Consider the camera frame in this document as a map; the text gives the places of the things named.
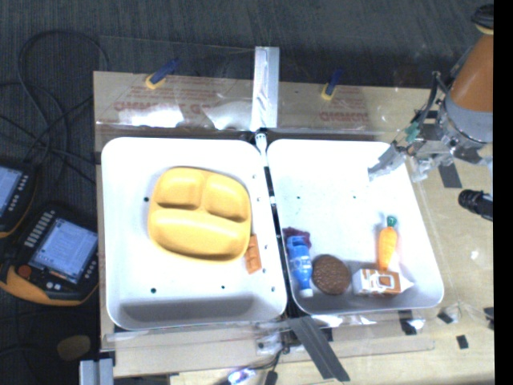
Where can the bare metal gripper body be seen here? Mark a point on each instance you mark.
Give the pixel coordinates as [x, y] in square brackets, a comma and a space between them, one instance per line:
[443, 147]

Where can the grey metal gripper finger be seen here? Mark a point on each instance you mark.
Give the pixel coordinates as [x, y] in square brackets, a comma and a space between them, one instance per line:
[385, 163]
[421, 170]

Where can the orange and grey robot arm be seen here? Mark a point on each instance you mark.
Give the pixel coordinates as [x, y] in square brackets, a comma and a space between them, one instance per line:
[475, 74]

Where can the white plastic tray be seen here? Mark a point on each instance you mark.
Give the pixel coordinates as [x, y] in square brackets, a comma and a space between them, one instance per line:
[336, 183]
[184, 295]

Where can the brown cardboard board red print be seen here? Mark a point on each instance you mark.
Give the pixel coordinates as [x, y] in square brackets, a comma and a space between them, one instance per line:
[401, 106]

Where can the orange carrot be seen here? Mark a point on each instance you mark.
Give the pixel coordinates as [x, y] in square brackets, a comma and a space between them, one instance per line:
[387, 245]

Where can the thin black and white rod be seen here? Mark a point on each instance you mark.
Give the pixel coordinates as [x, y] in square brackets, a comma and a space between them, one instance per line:
[269, 183]

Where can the orange and white carton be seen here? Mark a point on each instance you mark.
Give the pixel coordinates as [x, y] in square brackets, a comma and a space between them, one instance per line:
[378, 282]

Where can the round brown biscuit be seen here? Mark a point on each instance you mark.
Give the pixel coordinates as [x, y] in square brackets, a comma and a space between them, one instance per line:
[331, 275]

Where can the blue and white bottle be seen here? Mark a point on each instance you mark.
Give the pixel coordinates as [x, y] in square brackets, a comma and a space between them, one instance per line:
[300, 263]

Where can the yellow divided plate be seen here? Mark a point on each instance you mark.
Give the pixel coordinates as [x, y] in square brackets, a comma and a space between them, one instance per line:
[198, 223]

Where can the black cylinder on white bracket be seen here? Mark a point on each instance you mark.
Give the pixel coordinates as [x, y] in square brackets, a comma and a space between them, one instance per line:
[476, 203]

